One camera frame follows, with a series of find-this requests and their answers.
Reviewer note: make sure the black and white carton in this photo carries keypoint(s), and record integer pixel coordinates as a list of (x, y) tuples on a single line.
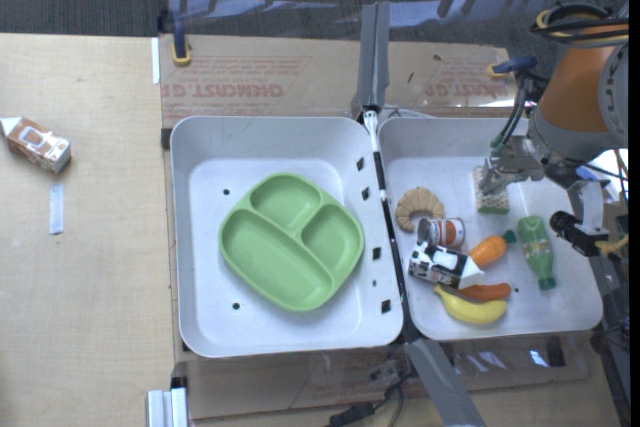
[(440, 265)]

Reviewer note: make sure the black cylinder on white bracket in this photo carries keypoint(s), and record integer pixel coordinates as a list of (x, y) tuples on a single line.
[(575, 227)]

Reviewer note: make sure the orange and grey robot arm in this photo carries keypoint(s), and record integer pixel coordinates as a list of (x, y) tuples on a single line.
[(575, 90)]

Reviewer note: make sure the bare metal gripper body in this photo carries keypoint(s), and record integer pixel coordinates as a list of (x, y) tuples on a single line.
[(520, 160)]

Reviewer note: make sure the yellow banana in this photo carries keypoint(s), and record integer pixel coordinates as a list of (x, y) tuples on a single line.
[(472, 311)]

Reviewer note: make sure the brown and white carton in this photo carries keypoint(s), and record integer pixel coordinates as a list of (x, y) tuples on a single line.
[(37, 145)]

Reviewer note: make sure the orange sausage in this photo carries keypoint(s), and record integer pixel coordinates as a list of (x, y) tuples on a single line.
[(487, 291)]

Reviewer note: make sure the orange carrot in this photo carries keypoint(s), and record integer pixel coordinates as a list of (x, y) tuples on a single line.
[(487, 251)]

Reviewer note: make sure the green plastic bottle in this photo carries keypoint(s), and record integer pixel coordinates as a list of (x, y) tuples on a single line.
[(536, 247)]

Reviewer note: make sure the small orange and white can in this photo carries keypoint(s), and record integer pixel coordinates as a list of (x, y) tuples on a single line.
[(447, 232)]

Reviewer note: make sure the brown cardboard board red print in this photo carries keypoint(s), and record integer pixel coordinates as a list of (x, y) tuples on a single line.
[(280, 80)]

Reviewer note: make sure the tan croissant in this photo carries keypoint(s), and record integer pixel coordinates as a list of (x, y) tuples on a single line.
[(406, 210)]

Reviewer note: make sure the thin black and white rod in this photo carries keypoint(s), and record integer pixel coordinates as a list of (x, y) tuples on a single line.
[(381, 175)]

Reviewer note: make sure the white plastic tray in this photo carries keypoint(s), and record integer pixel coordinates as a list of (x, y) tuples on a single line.
[(200, 225), (565, 295)]

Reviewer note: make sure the beige and green waffle block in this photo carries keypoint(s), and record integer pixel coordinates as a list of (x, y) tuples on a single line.
[(494, 204)]

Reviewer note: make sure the green divided plate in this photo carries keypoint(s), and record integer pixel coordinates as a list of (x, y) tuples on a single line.
[(280, 255)]

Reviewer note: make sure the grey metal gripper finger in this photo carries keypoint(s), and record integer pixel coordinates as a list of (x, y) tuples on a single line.
[(504, 181), (488, 177)]

